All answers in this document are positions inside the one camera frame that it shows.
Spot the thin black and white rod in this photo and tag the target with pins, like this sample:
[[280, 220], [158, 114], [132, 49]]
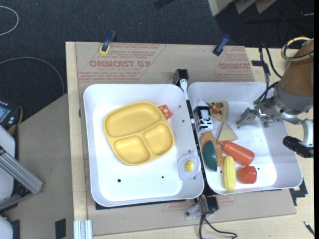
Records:
[[190, 108]]

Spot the orange bottle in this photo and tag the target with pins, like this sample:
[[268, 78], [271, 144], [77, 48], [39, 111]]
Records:
[[238, 153]]

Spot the red tomato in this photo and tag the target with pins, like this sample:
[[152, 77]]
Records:
[[247, 174]]

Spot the brown cardboard board red print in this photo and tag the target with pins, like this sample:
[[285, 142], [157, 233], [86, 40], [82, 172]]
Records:
[[154, 58]]

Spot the white fried egg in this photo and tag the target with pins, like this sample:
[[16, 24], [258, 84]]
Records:
[[188, 167]]

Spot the yellow divided plate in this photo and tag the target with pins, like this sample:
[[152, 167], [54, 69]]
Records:
[[134, 128]]

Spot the red packet with yellow stars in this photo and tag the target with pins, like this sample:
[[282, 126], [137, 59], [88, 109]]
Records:
[[166, 111]]

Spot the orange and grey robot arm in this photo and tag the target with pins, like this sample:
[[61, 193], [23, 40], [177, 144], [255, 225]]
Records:
[[296, 76]]

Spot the black cylinder on white bracket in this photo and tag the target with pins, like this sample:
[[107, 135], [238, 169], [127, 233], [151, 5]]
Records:
[[296, 144]]

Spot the orange waffle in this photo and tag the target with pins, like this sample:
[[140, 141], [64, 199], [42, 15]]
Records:
[[207, 136]]

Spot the yellow corn cob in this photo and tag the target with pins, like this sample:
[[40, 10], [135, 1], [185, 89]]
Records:
[[229, 173]]

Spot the black pen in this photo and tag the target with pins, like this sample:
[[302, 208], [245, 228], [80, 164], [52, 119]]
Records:
[[308, 227]]

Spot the white plastic tray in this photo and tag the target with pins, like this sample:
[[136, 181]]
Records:
[[139, 183], [266, 148]]

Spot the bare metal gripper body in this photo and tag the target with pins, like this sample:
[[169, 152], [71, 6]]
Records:
[[270, 111]]

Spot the pale yellow cheese wedge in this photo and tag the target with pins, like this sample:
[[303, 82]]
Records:
[[228, 134]]

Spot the black and white milk carton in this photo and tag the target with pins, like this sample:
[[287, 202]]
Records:
[[204, 118]]

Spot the pizza slice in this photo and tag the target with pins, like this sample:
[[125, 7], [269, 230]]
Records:
[[218, 110]]

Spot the dark green bowl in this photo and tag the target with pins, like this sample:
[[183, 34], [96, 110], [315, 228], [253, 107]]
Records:
[[209, 155]]

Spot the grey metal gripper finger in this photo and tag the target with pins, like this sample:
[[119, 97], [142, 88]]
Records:
[[268, 122], [247, 116]]

